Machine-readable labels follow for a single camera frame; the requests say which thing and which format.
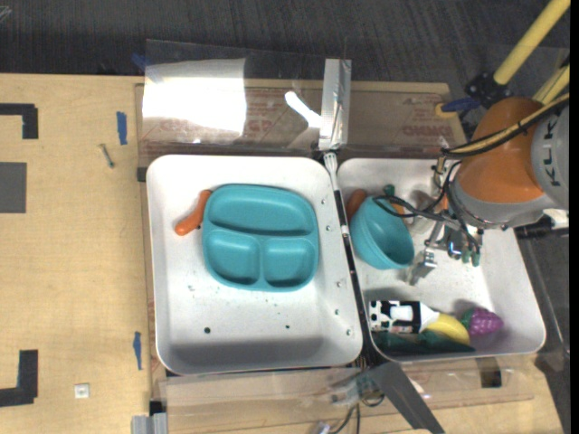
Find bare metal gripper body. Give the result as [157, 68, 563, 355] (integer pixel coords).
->
[432, 212, 484, 262]

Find purple grapes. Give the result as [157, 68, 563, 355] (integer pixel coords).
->
[460, 306, 505, 338]

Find thin black and white rod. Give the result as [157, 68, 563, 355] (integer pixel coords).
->
[322, 151, 375, 363]

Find orange sausage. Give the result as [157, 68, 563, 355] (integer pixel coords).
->
[346, 188, 368, 223]
[174, 189, 214, 237]

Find white plastic tray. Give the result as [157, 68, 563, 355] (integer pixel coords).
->
[145, 154, 365, 376]
[337, 157, 547, 363]

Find blue bowl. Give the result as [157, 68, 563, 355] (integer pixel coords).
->
[348, 194, 416, 271]

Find blue divided plate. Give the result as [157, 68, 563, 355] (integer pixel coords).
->
[201, 183, 321, 293]

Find yellow banana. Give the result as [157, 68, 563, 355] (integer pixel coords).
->
[422, 312, 472, 347]

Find dark green vegetable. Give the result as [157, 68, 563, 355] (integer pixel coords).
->
[372, 329, 477, 357]

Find orange carrot with green top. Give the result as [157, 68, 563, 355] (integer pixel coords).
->
[383, 184, 407, 216]

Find black and white cow-print carton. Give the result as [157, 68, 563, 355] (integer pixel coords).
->
[367, 299, 441, 335]

